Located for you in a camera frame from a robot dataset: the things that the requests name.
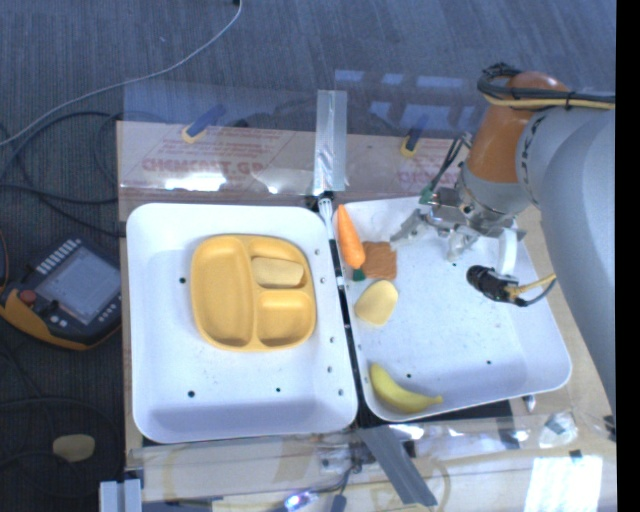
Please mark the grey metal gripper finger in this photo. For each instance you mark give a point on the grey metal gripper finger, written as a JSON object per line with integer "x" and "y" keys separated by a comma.
{"x": 459, "y": 245}
{"x": 411, "y": 227}

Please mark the pale yellow bread piece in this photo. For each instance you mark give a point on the pale yellow bread piece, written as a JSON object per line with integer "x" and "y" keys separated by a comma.
{"x": 74, "y": 447}
{"x": 277, "y": 272}
{"x": 376, "y": 302}

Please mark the yellow banana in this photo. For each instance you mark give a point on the yellow banana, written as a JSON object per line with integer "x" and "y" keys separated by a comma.
{"x": 395, "y": 395}

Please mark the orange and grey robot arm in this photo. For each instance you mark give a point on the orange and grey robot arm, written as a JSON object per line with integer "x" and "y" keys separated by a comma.
{"x": 570, "y": 200}

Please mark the brown cardboard board red print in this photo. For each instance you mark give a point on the brown cardboard board red print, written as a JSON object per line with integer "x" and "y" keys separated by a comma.
{"x": 150, "y": 165}

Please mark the black cylinder on white bracket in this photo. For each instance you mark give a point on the black cylinder on white bracket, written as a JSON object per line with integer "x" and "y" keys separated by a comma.
{"x": 487, "y": 282}

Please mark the thin black and white rod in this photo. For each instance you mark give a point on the thin black and white rod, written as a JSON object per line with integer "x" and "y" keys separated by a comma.
{"x": 345, "y": 300}

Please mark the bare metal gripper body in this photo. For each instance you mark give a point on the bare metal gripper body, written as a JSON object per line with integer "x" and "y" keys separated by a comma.
{"x": 452, "y": 205}

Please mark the white plastic tray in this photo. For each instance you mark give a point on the white plastic tray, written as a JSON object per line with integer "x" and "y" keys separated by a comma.
{"x": 165, "y": 325}
{"x": 460, "y": 340}

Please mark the yellow divided plate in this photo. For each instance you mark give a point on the yellow divided plate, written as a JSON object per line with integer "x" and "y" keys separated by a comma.
{"x": 222, "y": 295}

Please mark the orange-brown toast slice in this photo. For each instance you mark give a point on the orange-brown toast slice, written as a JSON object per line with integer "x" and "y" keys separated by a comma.
{"x": 382, "y": 262}

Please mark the orange carrot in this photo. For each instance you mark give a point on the orange carrot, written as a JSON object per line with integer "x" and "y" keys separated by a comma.
{"x": 350, "y": 240}

